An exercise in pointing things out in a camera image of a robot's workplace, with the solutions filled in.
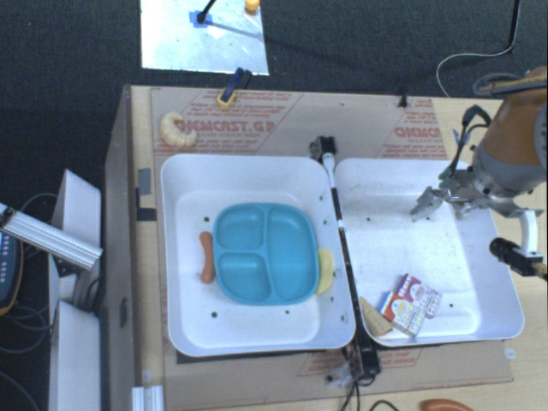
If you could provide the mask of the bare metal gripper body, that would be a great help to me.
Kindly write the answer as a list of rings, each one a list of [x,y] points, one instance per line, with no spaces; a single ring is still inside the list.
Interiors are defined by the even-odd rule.
[[[447,169],[443,190],[444,198],[454,206],[519,211],[515,197],[531,190],[531,179],[517,170]]]

